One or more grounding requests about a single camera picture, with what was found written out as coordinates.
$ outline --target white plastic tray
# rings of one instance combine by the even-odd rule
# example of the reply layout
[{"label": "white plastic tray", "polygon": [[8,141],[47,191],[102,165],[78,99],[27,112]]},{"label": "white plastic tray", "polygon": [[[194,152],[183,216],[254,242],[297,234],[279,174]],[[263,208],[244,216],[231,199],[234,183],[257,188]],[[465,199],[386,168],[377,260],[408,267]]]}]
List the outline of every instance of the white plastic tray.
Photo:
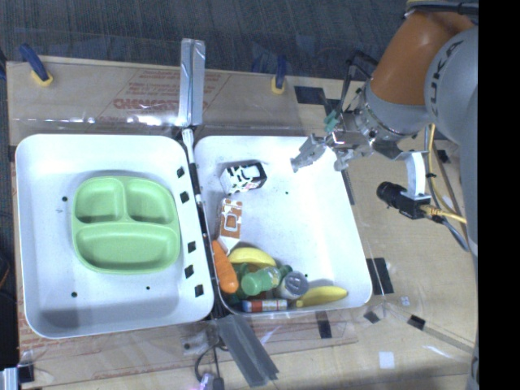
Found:
[{"label": "white plastic tray", "polygon": [[296,174],[290,158],[304,137],[208,136],[195,146],[201,197],[210,234],[214,235],[220,202],[219,177],[239,163],[262,163],[266,183],[231,198],[243,202],[240,239],[258,247],[279,264],[307,275],[311,286],[334,284],[349,291],[340,301],[290,309],[288,312],[346,309],[364,305],[372,283],[358,228],[335,155],[327,150],[312,166]]},{"label": "white plastic tray", "polygon": [[[147,275],[108,275],[78,260],[72,200],[84,180],[101,175],[146,177],[173,193],[182,237],[173,265]],[[177,142],[163,136],[30,136],[16,150],[16,176],[25,313],[35,332],[87,336],[189,323],[209,314],[215,297],[188,164]],[[187,202],[180,200],[182,192]]]}]

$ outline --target plastic banana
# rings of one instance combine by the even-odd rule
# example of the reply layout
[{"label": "plastic banana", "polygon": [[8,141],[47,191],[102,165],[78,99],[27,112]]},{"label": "plastic banana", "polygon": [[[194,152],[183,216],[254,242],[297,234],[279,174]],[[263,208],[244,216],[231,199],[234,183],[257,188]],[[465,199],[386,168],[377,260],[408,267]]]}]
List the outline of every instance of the plastic banana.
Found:
[{"label": "plastic banana", "polygon": [[248,263],[257,267],[276,266],[275,259],[265,251],[254,247],[239,247],[229,254],[229,261],[232,264]]},{"label": "plastic banana", "polygon": [[349,292],[339,286],[318,286],[309,289],[305,295],[296,300],[296,307],[322,305],[323,303],[339,301],[349,294]]}]

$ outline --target green plate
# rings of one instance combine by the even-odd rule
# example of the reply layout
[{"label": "green plate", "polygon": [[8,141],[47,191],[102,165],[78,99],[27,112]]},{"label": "green plate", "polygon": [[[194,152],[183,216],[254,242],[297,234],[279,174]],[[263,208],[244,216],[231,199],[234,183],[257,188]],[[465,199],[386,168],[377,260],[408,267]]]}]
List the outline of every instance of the green plate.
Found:
[{"label": "green plate", "polygon": [[72,239],[78,258],[92,270],[123,275],[163,270],[180,253],[175,201],[152,180],[91,178],[74,196]]}]

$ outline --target yellow banana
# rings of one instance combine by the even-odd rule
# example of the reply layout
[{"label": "yellow banana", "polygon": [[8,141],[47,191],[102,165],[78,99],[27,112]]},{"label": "yellow banana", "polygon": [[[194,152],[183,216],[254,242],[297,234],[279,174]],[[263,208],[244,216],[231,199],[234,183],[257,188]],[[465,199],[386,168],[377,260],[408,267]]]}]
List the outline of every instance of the yellow banana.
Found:
[{"label": "yellow banana", "polygon": [[349,294],[349,292],[339,286],[318,286],[311,288],[296,301],[297,308],[305,306],[322,305],[323,303],[339,301]]},{"label": "yellow banana", "polygon": [[265,251],[255,247],[239,247],[234,249],[228,256],[232,264],[248,263],[257,267],[276,266],[275,259]]}]

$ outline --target hole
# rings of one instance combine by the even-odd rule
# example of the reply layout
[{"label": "hole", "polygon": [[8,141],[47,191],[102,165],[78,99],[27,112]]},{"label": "hole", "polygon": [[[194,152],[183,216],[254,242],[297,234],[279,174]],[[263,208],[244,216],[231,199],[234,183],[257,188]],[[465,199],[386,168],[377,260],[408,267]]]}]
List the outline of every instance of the hole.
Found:
[{"label": "hole", "polygon": [[204,294],[204,287],[201,284],[195,286],[195,297],[199,297]]},{"label": "hole", "polygon": [[180,194],[180,200],[182,201],[182,203],[184,204],[186,201],[189,201],[189,195],[186,191],[182,192]]},{"label": "hole", "polygon": [[194,273],[193,270],[193,264],[190,264],[188,267],[184,269],[184,275],[186,276],[186,279],[191,276]]}]

